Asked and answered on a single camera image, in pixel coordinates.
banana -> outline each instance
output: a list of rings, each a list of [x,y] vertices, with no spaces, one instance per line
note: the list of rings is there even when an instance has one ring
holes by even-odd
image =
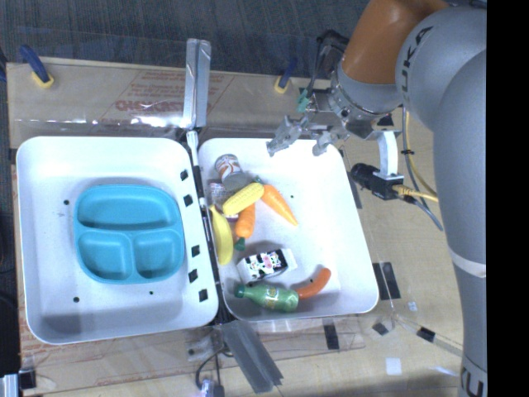
[[[227,219],[220,214],[212,204],[209,207],[212,213],[213,235],[215,236],[215,248],[217,259],[221,265],[228,263],[233,257],[233,236],[231,235],[230,224]]]

dark gray fabric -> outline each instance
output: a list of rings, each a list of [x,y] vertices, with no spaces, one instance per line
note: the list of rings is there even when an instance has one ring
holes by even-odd
[[[0,46],[8,60],[30,45],[39,55],[183,66],[185,41],[212,43],[212,69],[308,77],[316,38],[349,37],[369,0],[0,0]],[[16,296],[5,83],[0,83],[0,292]],[[12,369],[17,320],[0,301],[0,375]]]

orange carrot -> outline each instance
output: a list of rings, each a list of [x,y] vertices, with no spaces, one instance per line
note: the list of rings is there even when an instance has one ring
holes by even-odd
[[[296,289],[299,299],[308,299],[309,297],[318,294],[320,291],[322,291],[323,287],[327,285],[327,282],[329,282],[330,278],[331,270],[329,268],[322,268],[313,282],[311,282],[309,285]]]
[[[261,200],[287,221],[295,226],[298,225],[298,220],[294,217],[288,203],[273,185],[264,185],[264,194],[263,197],[261,197]]]
[[[235,244],[237,250],[245,249],[245,239],[250,238],[254,233],[255,226],[255,203],[243,209],[239,213],[239,218],[235,223],[235,234],[239,240]]]

black connector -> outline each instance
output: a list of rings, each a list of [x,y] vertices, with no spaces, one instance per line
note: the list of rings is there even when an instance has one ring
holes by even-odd
[[[380,172],[372,165],[357,163],[350,170],[350,177],[362,188],[371,190],[371,193],[382,200],[392,200],[398,197],[398,193],[393,190],[394,185],[403,184],[404,178],[384,179],[377,175]]]

robotic arm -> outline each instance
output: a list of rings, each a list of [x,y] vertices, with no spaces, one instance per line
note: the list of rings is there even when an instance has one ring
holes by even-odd
[[[309,86],[298,101],[301,119],[285,117],[267,147],[273,155],[303,133],[317,139],[314,155],[351,135],[377,140],[380,170],[367,175],[383,184],[379,197],[385,199],[391,184],[402,183],[391,161],[399,132],[375,131],[374,123],[402,106],[432,130],[437,196],[463,311],[459,393],[483,397],[488,393],[487,5],[486,0],[448,1],[370,0],[332,71],[331,87]]]

